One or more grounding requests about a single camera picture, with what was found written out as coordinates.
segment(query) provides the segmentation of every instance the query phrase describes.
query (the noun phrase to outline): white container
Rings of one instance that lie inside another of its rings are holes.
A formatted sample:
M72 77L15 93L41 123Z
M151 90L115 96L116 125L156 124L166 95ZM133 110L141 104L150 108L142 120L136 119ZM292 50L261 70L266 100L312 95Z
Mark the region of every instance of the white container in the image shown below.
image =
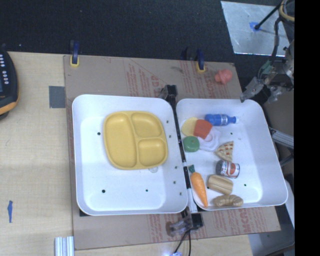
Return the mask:
M234 141L233 163L240 165L237 178L232 178L232 194L243 199L242 208L283 205L288 190L277 157L268 124L261 106L247 99L182 99L177 103L179 126L192 117L205 119L206 114L227 114L239 118L239 123L215 126L221 132L220 144ZM216 174L216 163L220 159L209 151L185 153L187 164L194 165L207 185L210 175ZM215 197L222 194L206 189L208 207L205 207L193 191L196 204L207 211L233 209L233 206L217 207Z
M168 157L157 167L122 170L106 154L104 119L119 111L147 111L158 117ZM172 107L160 98L83 94L72 103L76 199L88 215L165 214L188 202L183 163Z

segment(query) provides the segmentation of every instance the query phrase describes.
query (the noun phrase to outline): cardboard sheet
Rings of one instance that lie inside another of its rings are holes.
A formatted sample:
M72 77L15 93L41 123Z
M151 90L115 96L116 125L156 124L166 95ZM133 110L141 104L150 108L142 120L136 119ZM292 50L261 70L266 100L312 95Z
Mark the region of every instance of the cardboard sheet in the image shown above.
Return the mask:
M233 74L226 85L214 79L222 69L229 69ZM234 65L205 62L205 72L197 73L196 63L188 60L80 56L79 66L71 67L70 56L66 55L64 72L75 249L179 241L180 235L171 237L166 231L168 223L181 220L179 213L111 216L81 213L76 199L72 102L82 94L158 97L165 85L177 86L177 100L239 99L242 91ZM280 230L273 206L203 211L201 214L204 226L192 233L192 239Z

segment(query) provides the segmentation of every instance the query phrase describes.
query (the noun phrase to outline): pizza slice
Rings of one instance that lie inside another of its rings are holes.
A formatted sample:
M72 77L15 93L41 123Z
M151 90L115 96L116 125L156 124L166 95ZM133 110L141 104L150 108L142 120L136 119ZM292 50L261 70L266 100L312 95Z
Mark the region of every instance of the pizza slice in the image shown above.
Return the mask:
M232 162L232 153L234 150L234 142L229 141L219 146L214 152L218 157L227 162Z

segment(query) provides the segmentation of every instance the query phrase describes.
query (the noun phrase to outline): yellow tray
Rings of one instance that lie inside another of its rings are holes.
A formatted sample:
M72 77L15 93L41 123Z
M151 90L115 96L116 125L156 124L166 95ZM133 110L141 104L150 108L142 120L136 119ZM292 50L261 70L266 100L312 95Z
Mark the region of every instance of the yellow tray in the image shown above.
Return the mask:
M168 157L161 121L146 111L120 111L103 122L103 140L108 159L122 170L149 169Z

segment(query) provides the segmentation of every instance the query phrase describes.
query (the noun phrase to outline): can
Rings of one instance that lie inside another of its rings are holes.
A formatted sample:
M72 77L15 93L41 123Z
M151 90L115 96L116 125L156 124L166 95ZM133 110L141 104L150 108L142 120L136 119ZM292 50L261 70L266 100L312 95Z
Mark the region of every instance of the can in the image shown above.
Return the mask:
M240 165L234 162L219 160L215 166L215 173L235 179L240 173Z

